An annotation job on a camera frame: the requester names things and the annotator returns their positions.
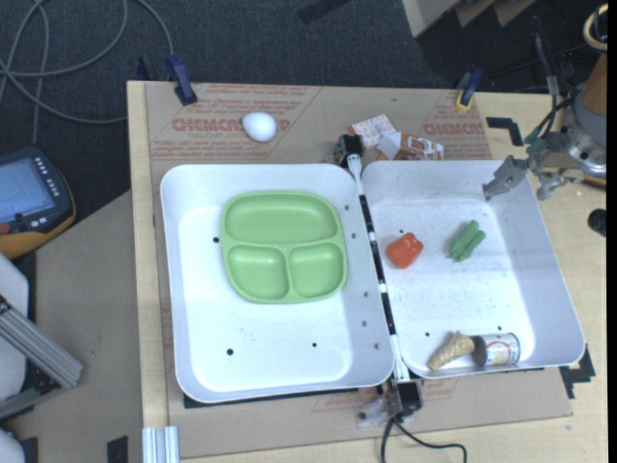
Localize orange bell pepper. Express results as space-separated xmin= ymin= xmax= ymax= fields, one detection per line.
xmin=385 ymin=231 xmax=425 ymax=270

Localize thin black and white rod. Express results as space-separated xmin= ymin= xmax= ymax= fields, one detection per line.
xmin=347 ymin=153 xmax=405 ymax=383

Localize white plastic tray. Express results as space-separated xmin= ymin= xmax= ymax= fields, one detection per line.
xmin=159 ymin=162 xmax=397 ymax=405
xmin=360 ymin=158 xmax=587 ymax=381

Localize brown cardboard board red print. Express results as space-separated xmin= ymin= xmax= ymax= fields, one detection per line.
xmin=144 ymin=82 xmax=576 ymax=460

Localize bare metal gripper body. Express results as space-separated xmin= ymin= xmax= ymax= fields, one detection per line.
xmin=526 ymin=129 xmax=608 ymax=186

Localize orange and white packet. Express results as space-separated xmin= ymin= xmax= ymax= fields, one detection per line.
xmin=350 ymin=113 xmax=397 ymax=148

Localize tan ice cream cone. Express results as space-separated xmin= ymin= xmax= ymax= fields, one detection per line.
xmin=427 ymin=330 xmax=476 ymax=371

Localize white egg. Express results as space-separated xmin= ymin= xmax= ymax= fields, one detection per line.
xmin=241 ymin=111 xmax=279 ymax=143

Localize white and orange can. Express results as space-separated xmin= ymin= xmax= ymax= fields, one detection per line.
xmin=470 ymin=331 xmax=523 ymax=368

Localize green divided plate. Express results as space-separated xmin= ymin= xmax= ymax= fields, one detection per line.
xmin=220 ymin=190 xmax=349 ymax=305

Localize green beans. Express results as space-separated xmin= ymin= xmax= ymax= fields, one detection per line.
xmin=447 ymin=219 xmax=488 ymax=263

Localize orange and white carton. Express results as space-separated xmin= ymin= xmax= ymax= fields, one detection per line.
xmin=375 ymin=130 xmax=445 ymax=162

